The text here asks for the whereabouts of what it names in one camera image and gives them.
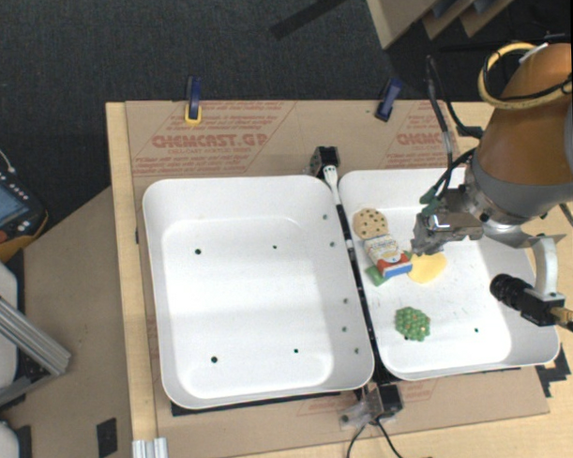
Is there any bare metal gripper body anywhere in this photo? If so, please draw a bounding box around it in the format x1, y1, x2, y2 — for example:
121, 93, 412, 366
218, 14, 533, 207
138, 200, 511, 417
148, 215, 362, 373
415, 186, 498, 244

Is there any thin black and white rod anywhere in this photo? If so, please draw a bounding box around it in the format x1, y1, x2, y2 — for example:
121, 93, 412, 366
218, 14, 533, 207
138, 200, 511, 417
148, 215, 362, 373
322, 162, 385, 387

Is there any black cylinder on white bracket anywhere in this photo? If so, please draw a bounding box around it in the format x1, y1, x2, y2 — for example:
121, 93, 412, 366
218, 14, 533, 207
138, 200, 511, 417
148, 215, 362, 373
482, 216, 572, 330

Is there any yellow flat toy food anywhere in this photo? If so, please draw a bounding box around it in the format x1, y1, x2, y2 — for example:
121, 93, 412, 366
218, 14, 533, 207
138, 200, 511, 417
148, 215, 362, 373
406, 251, 449, 286

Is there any tan chocolate chip biscuit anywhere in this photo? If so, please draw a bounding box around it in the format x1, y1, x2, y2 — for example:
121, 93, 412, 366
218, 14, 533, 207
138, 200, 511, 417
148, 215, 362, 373
352, 206, 390, 241

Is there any white red blue carton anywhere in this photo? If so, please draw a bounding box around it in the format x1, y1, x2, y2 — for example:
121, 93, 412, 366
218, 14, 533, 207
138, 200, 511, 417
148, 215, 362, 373
363, 233, 414, 281

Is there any white plastic tray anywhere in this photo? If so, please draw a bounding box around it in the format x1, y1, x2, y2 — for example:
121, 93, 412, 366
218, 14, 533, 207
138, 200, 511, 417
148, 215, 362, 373
336, 161, 563, 385
141, 171, 377, 412

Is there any brown cardboard board red print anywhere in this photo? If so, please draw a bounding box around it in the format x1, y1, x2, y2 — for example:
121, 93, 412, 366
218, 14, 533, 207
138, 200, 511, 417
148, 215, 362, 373
125, 86, 553, 458

